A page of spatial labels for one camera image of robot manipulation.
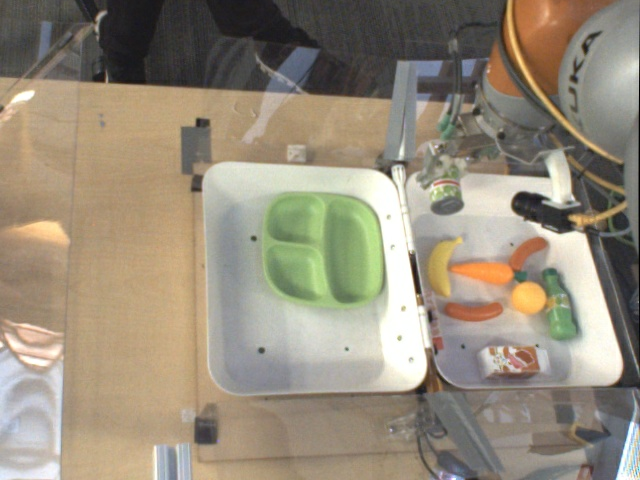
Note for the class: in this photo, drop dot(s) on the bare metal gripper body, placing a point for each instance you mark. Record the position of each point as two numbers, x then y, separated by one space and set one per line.
477 140

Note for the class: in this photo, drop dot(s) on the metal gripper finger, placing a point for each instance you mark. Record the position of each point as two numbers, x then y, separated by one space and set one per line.
430 165
456 167

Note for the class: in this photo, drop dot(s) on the green and red small can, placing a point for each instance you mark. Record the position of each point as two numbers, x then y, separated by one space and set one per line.
446 195

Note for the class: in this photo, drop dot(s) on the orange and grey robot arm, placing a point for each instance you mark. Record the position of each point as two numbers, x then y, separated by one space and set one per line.
595 83

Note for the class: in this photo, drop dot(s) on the yellow banana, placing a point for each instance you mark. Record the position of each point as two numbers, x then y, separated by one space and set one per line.
440 268

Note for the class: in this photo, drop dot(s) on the orange carrot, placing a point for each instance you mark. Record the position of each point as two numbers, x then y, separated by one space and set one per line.
482 272

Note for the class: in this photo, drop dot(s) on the red sausage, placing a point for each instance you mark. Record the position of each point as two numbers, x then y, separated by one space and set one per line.
473 311
529 250

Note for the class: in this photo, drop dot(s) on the green divided plate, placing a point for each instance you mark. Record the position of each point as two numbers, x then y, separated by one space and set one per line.
350 248

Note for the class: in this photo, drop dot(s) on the small white cube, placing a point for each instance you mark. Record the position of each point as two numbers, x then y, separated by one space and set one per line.
296 153

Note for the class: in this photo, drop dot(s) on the orange ball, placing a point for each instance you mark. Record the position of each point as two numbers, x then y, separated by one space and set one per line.
529 298

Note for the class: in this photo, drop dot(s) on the green bottle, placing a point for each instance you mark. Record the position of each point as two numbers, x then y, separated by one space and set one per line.
559 308

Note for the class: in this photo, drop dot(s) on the orange and white carton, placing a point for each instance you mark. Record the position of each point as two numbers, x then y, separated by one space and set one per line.
512 363

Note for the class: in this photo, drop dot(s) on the white plastic tray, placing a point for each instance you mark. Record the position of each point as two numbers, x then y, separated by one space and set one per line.
310 353
590 328

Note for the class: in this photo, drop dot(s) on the person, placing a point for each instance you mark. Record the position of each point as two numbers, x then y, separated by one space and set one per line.
135 13

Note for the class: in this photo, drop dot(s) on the black cylinder on white bracket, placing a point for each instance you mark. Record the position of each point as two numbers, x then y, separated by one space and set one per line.
542 210

